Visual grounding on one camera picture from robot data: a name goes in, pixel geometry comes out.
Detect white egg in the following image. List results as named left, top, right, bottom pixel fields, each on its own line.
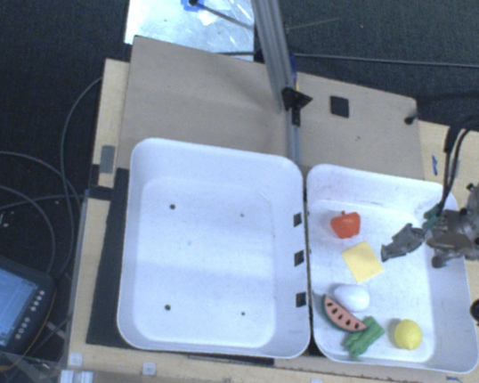
left=330, top=281, right=373, bottom=316

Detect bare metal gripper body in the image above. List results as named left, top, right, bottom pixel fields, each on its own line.
left=420, top=206, right=479, bottom=274

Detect red watermelon slice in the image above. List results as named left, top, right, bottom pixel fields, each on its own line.
left=316, top=293, right=373, bottom=336

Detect brown cardboard board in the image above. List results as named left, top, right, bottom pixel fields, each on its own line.
left=85, top=33, right=479, bottom=383

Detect white plastic tray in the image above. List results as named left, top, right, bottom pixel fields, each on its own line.
left=278, top=159, right=479, bottom=383
left=101, top=132, right=340, bottom=376

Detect green asparagus bundle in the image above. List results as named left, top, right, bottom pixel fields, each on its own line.
left=340, top=313, right=388, bottom=363

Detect orange bell pepper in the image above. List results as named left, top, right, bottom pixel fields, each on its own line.
left=327, top=208, right=364, bottom=243

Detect yellow cheese slice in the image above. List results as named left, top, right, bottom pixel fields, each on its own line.
left=337, top=237, right=390, bottom=288

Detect yellow lemon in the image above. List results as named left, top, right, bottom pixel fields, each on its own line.
left=390, top=316, right=427, bottom=353

